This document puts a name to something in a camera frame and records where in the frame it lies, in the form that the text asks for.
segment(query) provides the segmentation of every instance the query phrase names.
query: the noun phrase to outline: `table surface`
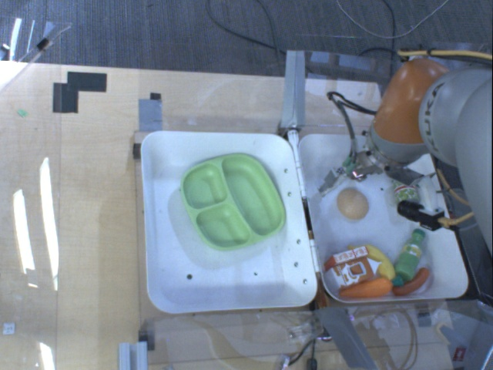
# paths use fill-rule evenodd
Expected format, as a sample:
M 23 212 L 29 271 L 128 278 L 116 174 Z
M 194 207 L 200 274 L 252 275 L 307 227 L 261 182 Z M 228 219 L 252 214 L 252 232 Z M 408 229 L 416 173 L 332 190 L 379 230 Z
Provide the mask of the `table surface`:
M 0 71 L 8 76 L 19 64 L 2 62 Z M 66 83 L 68 72 L 105 73 L 106 92 L 79 92 L 78 113 L 54 113 L 53 84 Z M 345 132 L 343 119 L 325 98 L 327 90 L 346 89 L 346 96 L 353 101 L 377 106 L 380 94 L 375 84 L 349 85 L 318 79 L 308 82 L 307 131 Z M 139 131 L 140 99 L 161 94 L 165 130 L 275 133 L 283 87 L 284 79 L 277 77 L 44 64 L 28 67 L 10 83 L 0 93 L 0 133 L 5 147 L 0 180 L 0 317 L 4 324 L 14 323 L 15 331 L 4 331 L 0 367 L 27 369 L 38 363 L 48 369 L 43 354 L 48 350 L 60 370 L 116 368 L 118 344 L 136 342 L 146 320 L 139 281 L 139 183 L 132 154 Z M 357 129 L 370 122 L 366 116 L 350 116 Z M 55 249 L 47 240 L 50 215 L 42 207 L 43 163 L 50 167 L 58 238 Z M 26 272 L 13 200 L 22 196 L 20 190 L 34 262 L 34 270 Z M 58 258 L 58 267 L 54 258 Z M 159 312 L 153 316 L 166 319 Z M 441 320 L 450 321 L 445 315 Z M 206 330 L 175 331 L 176 341 L 186 341 L 188 346 L 198 347 L 209 339 L 206 351 L 210 357 L 201 360 L 201 368 L 274 368 L 279 360 L 278 354 L 259 355 L 255 360 L 241 358 L 237 350 L 227 348 L 218 353 L 214 337 L 210 340 L 211 334 L 203 334 Z M 399 363 L 398 358 L 407 353 L 409 337 L 399 340 L 396 328 L 392 333 L 394 341 L 401 341 L 395 342 L 397 351 L 392 354 Z M 447 368 L 447 345 L 434 328 L 421 333 L 428 337 L 420 345 L 419 362 L 433 360 L 434 368 Z M 182 348 L 183 361 L 187 355 L 193 357 L 186 352 L 189 348 Z M 374 344 L 371 353 L 377 357 L 388 349 Z M 323 351 L 320 355 L 325 362 L 346 368 L 334 343 L 319 345 L 317 351 Z M 174 366 L 196 368 L 196 363 Z

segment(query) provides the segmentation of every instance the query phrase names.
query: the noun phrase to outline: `green bottle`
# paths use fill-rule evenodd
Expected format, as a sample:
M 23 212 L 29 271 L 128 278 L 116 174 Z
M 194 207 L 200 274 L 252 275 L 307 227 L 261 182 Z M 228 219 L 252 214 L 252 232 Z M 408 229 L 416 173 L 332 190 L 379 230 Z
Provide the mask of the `green bottle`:
M 423 251 L 424 231 L 421 229 L 414 229 L 411 235 L 411 239 L 407 241 L 402 248 L 402 252 L 395 264 L 395 274 L 397 275 L 392 284 L 399 287 L 414 278 L 416 273 L 416 267 L 421 259 L 421 253 Z

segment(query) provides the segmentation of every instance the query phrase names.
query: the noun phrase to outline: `dark gray floor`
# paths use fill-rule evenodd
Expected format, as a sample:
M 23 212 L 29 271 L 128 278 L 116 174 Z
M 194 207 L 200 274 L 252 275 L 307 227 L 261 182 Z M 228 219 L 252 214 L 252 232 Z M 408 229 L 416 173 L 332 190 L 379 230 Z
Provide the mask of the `dark gray floor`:
M 335 0 L 262 0 L 282 49 L 356 54 L 391 47 L 347 19 Z M 379 0 L 341 0 L 356 20 L 390 35 L 391 17 Z M 396 32 L 407 31 L 444 0 L 387 0 Z M 282 75 L 276 53 L 219 29 L 207 16 L 206 0 L 0 0 L 0 15 L 70 22 L 44 62 L 145 69 Z M 212 0 L 222 22 L 267 43 L 272 35 L 254 0 Z M 451 0 L 397 47 L 465 42 L 491 49 L 492 0 Z

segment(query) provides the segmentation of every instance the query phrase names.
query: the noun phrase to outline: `toy banana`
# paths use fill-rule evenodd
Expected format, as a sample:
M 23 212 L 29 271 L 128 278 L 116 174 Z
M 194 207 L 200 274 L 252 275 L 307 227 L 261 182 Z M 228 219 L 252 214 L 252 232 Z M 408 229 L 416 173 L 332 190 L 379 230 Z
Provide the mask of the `toy banana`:
M 373 245 L 365 244 L 364 246 L 368 249 L 368 257 L 380 262 L 380 266 L 377 269 L 378 274 L 392 281 L 395 278 L 395 270 L 390 259 Z M 352 250 L 356 248 L 356 245 L 348 245 L 347 247 Z

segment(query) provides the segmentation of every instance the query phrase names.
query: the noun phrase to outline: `green divided plate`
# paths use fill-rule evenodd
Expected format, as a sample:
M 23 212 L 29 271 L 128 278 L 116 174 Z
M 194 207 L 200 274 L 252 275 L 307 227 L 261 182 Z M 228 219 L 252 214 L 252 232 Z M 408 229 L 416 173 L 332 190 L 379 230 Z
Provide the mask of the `green divided plate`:
M 284 225 L 283 201 L 262 164 L 243 153 L 207 160 L 181 179 L 186 210 L 200 237 L 218 250 L 261 241 Z

